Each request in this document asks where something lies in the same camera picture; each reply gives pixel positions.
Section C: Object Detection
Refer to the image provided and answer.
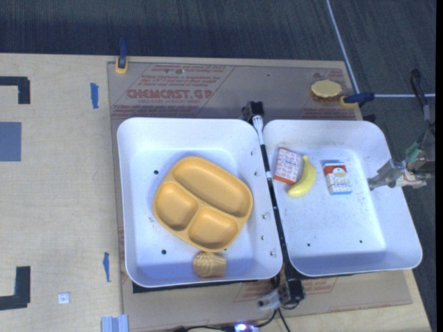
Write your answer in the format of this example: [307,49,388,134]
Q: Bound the black block with thin wires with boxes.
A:
[241,100,265,122]
[280,274,306,304]

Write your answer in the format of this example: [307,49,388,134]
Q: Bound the brown cardboard board red print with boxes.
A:
[107,60,414,329]

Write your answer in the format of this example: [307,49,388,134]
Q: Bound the thin black and white rod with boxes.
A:
[252,115,298,280]

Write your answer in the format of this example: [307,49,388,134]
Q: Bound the yellow banana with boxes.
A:
[287,155,317,198]

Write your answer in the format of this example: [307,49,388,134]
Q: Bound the red white and blue carton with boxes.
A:
[320,159,354,196]

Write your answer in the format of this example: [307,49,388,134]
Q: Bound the orange divided plate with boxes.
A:
[152,156,255,254]

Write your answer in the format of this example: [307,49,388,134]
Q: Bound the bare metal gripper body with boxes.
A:
[405,157,436,180]

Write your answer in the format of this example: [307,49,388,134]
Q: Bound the white plastic tray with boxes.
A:
[262,118,424,278]
[116,116,284,288]

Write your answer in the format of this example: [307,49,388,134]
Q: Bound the tan toy bread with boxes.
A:
[192,250,228,279]

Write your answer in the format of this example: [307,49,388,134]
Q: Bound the orange and white carton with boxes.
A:
[273,147,305,186]

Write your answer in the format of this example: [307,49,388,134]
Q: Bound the yellow round biscuit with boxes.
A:
[309,79,343,100]

